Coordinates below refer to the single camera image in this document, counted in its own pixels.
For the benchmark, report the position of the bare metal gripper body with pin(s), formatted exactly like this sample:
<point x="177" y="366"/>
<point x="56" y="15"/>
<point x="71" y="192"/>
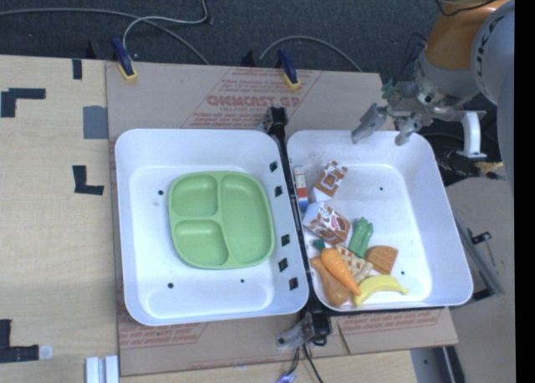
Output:
<point x="411" y="101"/>

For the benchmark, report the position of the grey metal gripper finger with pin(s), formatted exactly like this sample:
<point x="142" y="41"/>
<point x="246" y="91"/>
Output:
<point x="407" y="127"/>
<point x="370" y="120"/>

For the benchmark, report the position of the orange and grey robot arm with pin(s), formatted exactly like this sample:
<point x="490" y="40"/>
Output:
<point x="493" y="51"/>

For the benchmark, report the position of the brown and white carton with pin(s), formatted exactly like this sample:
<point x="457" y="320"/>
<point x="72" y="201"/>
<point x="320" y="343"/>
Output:
<point x="328" y="182"/>
<point x="328" y="222"/>

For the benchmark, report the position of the white plastic tray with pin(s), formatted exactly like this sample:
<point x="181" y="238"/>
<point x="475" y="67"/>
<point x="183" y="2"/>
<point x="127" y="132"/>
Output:
<point x="200" y="293"/>
<point x="409" y="214"/>

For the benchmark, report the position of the red, white and blue carton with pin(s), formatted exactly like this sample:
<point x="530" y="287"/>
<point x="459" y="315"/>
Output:
<point x="300" y="189"/>

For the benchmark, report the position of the thin black rod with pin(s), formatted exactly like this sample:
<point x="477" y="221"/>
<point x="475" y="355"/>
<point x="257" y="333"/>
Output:
<point x="293" y="201"/>

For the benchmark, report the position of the green toy asparagus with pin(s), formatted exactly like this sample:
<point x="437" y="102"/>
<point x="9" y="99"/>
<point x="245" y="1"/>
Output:
<point x="360" y="237"/>

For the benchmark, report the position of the brown toy waffle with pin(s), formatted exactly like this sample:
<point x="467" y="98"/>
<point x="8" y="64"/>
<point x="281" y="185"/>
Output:
<point x="382" y="259"/>

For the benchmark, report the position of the tan lattice biscuit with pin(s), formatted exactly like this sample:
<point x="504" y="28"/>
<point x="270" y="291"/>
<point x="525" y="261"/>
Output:
<point x="358" y="265"/>

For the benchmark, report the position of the orange toy carrot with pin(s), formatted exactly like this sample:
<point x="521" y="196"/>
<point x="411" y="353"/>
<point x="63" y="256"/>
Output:
<point x="338" y="268"/>

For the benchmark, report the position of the yellow banana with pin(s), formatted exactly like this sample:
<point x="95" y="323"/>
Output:
<point x="378" y="285"/>

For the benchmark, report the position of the green divided plate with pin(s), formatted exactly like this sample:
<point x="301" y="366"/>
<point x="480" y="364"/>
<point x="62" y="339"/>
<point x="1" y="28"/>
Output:
<point x="238" y="222"/>

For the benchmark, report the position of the brown toy chicken drumstick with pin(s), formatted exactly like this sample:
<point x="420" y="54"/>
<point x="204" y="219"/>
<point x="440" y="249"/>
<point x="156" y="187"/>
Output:
<point x="334" y="291"/>

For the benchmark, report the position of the brown cardboard board, red print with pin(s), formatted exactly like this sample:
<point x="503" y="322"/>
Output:
<point x="167" y="97"/>

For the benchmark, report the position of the black cylinder on white bracket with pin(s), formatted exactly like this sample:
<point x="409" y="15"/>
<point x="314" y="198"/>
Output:
<point x="473" y="130"/>

